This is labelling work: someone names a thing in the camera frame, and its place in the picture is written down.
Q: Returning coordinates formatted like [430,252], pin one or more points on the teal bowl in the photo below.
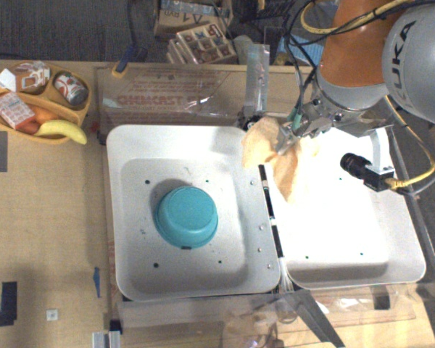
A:
[186,216]

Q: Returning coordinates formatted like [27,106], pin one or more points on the red and white can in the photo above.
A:
[70,88]

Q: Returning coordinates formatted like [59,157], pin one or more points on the thin black and white rod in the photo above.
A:
[274,227]

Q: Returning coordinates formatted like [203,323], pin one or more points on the yellow banana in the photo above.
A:
[63,128]

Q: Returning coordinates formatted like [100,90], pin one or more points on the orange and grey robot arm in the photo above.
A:
[355,49]

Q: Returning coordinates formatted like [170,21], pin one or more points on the white and orange carton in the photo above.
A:
[27,78]

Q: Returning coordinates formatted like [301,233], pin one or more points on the white and red packet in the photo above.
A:
[12,110]

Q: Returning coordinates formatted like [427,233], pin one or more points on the yellow cloth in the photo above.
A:
[262,147]

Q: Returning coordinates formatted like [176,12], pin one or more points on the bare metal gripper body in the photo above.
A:
[313,122]

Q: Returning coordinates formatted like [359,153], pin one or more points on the orange divided plate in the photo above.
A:
[76,114]

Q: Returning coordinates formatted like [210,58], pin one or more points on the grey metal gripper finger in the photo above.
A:
[285,144]

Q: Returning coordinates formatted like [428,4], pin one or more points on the black cylinder on white bracket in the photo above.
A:
[373,174]

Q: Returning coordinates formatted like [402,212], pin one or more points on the orange carrot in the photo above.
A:
[43,115]

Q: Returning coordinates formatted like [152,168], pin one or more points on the small white square block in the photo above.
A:
[51,314]

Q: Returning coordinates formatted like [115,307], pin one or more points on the white plastic tray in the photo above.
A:
[188,165]
[348,230]

